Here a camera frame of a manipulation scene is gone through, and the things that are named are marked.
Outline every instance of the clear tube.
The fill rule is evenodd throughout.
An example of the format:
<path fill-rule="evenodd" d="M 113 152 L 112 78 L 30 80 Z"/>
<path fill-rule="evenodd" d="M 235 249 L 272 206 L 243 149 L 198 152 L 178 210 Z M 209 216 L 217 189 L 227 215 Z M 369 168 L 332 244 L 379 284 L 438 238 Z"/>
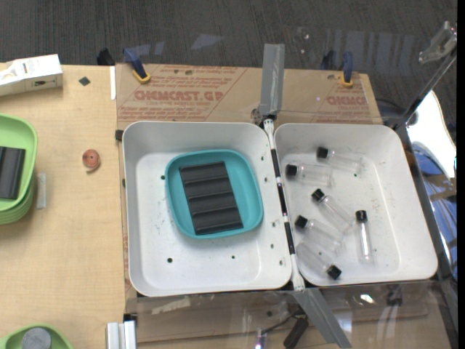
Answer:
<path fill-rule="evenodd" d="M 303 262 L 309 269 L 327 275 L 336 280 L 342 273 L 333 258 L 321 249 L 311 247 L 307 242 L 301 241 L 296 248 L 299 262 Z"/>
<path fill-rule="evenodd" d="M 336 199 L 324 194 L 321 189 L 315 190 L 312 197 L 318 203 L 321 212 L 341 233 L 345 234 L 351 228 L 353 222 L 352 217 Z"/>
<path fill-rule="evenodd" d="M 342 248 L 344 234 L 334 226 L 315 219 L 308 220 L 303 216 L 298 216 L 294 225 L 303 229 L 305 232 L 303 241 L 308 244 L 318 245 L 336 254 Z"/>
<path fill-rule="evenodd" d="M 354 153 L 343 154 L 320 146 L 317 149 L 317 159 L 333 167 L 351 171 L 354 174 L 359 174 L 362 170 L 362 157 Z"/>
<path fill-rule="evenodd" d="M 316 186 L 332 186 L 333 170 L 330 167 L 305 163 L 286 165 L 286 177 L 290 180 L 305 182 Z"/>
<path fill-rule="evenodd" d="M 374 263 L 374 250 L 366 211 L 357 211 L 355 216 L 358 225 L 358 259 L 361 263 L 372 264 Z"/>

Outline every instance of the stacked green bowl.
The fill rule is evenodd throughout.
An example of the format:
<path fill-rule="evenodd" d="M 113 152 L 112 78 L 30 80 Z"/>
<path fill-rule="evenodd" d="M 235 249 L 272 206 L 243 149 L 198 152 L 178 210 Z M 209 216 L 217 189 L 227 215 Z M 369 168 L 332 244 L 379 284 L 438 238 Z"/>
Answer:
<path fill-rule="evenodd" d="M 33 172 L 37 154 L 37 133 L 26 120 L 0 113 L 0 147 L 25 151 L 16 198 L 0 198 L 0 225 L 20 220 L 33 202 Z"/>

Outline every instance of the white plastic tray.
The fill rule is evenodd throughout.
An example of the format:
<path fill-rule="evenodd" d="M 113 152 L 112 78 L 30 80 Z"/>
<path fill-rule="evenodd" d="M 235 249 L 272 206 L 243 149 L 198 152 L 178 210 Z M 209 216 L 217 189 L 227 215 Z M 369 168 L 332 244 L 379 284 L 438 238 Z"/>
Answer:
<path fill-rule="evenodd" d="M 367 162 L 357 177 L 333 171 L 335 185 L 321 188 L 353 212 L 364 209 L 371 225 L 376 264 L 358 262 L 355 235 L 349 234 L 345 247 L 335 257 L 342 269 L 337 280 L 302 265 L 300 271 L 318 286 L 406 281 L 430 278 L 437 269 L 437 256 L 411 171 L 400 142 L 390 128 L 382 125 L 284 124 L 275 131 L 281 170 L 295 159 L 308 164 L 316 160 L 318 146 L 330 146 L 340 153 L 356 152 Z M 284 178 L 291 223 L 300 214 L 328 223 L 311 199 L 316 187 L 302 186 Z M 296 246 L 303 232 L 294 230 Z"/>
<path fill-rule="evenodd" d="M 232 149 L 248 159 L 264 217 L 236 236 L 194 239 L 174 224 L 162 176 L 181 153 Z M 145 296 L 277 289 L 291 260 L 266 134 L 247 123 L 138 121 L 123 134 L 129 277 Z"/>

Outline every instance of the black floor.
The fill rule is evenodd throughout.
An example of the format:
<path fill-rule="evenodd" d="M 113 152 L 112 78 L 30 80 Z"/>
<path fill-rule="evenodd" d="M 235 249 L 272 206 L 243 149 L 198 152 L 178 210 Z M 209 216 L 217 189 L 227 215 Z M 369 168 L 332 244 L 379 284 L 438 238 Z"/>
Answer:
<path fill-rule="evenodd" d="M 457 0 L 0 0 L 0 62 L 58 53 L 95 65 L 107 47 L 117 62 L 138 47 L 145 63 L 261 67 L 264 44 L 286 45 L 287 68 L 319 68 L 323 55 L 354 53 L 380 102 L 406 108 L 439 62 L 418 54 Z M 456 125 L 456 62 L 435 88 Z"/>

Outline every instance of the carpeted floor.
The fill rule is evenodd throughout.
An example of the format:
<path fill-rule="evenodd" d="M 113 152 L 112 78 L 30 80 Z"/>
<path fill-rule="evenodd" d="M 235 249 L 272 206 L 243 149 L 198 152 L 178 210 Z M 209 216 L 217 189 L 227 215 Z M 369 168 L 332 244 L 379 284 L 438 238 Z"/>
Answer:
<path fill-rule="evenodd" d="M 371 77 L 380 103 L 406 108 L 440 61 L 419 52 L 457 0 L 0 0 L 0 61 L 58 53 L 95 65 L 107 47 L 117 62 L 137 47 L 145 63 L 261 67 L 264 44 L 286 45 L 287 68 L 319 68 L 343 52 Z M 456 63 L 435 88 L 455 139 Z"/>

